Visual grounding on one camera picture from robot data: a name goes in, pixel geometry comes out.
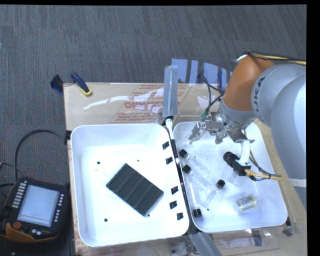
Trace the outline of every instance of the white tray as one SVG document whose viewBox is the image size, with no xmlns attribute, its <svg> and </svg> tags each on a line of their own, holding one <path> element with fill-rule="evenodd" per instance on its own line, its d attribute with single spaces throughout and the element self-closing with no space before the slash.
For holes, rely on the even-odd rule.
<svg viewBox="0 0 320 256">
<path fill-rule="evenodd" d="M 189 218 L 167 130 L 154 123 L 83 125 L 71 134 L 78 229 L 91 247 L 182 236 Z M 164 194 L 142 216 L 106 184 L 127 163 Z M 178 186 L 172 194 L 171 188 Z M 170 208 L 176 201 L 177 206 Z"/>
<path fill-rule="evenodd" d="M 224 161 L 223 155 L 226 152 L 232 152 L 240 157 L 241 144 L 234 143 L 230 137 L 216 144 L 216 137 L 208 132 L 200 140 L 189 144 L 188 138 L 195 124 L 196 122 L 181 122 L 174 127 L 173 134 L 178 151 L 185 149 L 196 156 L 198 161 L 201 161 L 210 171 L 211 183 L 215 184 L 219 179 L 226 182 L 219 199 L 214 199 L 206 208 L 200 208 L 202 217 L 192 216 L 197 228 L 206 233 L 215 233 L 282 225 L 287 220 L 288 212 L 278 181 L 271 179 L 253 181 L 246 176 L 238 176 L 237 183 L 227 182 L 233 170 Z M 246 129 L 246 136 L 248 139 L 255 140 L 250 144 L 250 148 L 257 163 L 267 172 L 274 174 L 258 126 L 254 123 L 250 124 Z M 251 170 L 260 173 L 253 164 L 251 164 Z M 186 183 L 188 201 L 191 202 L 188 174 L 183 172 L 183 179 Z M 239 214 L 234 209 L 234 202 L 246 195 L 253 195 L 259 201 L 255 207 Z"/>
</svg>

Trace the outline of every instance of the display screen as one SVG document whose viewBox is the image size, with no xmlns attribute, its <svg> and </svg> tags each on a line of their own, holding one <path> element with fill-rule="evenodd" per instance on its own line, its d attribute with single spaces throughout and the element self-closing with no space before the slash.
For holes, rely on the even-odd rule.
<svg viewBox="0 0 320 256">
<path fill-rule="evenodd" d="M 18 221 L 50 227 L 54 217 L 59 191 L 29 185 Z"/>
</svg>

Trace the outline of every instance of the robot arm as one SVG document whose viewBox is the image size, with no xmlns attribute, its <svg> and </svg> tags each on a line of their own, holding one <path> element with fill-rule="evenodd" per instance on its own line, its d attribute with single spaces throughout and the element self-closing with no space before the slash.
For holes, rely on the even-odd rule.
<svg viewBox="0 0 320 256">
<path fill-rule="evenodd" d="M 206 130 L 216 135 L 217 144 L 227 135 L 234 142 L 241 141 L 242 151 L 242 143 L 248 141 L 242 130 L 250 123 L 259 119 L 270 127 L 282 165 L 307 209 L 305 65 L 274 64 L 244 54 L 238 59 L 218 112 L 210 118 L 198 122 L 190 143 Z"/>
</svg>

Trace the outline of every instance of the gray carpet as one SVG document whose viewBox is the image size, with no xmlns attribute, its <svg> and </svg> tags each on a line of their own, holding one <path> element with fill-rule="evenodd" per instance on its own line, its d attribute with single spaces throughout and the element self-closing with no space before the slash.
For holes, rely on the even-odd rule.
<svg viewBox="0 0 320 256">
<path fill-rule="evenodd" d="M 214 65 L 232 72 L 248 49 L 306 59 L 307 5 L 81 6 L 0 5 L 0 162 L 13 165 L 20 139 L 48 129 L 65 136 L 63 96 L 50 81 L 71 73 L 86 82 L 162 83 L 164 67 L 187 63 L 185 83 Z M 67 148 L 37 133 L 21 145 L 17 166 L 51 183 L 69 181 Z M 14 182 L 3 164 L 0 184 Z M 10 187 L 0 188 L 8 194 Z M 0 206 L 5 197 L 0 195 Z M 71 213 L 59 237 L 44 244 L 0 238 L 0 255 L 74 255 Z"/>
</svg>

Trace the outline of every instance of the black rectangular object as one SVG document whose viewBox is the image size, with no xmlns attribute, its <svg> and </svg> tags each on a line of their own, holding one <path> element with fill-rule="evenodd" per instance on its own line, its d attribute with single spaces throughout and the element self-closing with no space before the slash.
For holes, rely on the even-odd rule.
<svg viewBox="0 0 320 256">
<path fill-rule="evenodd" d="M 143 216 L 164 194 L 127 163 L 113 176 L 106 187 Z"/>
</svg>

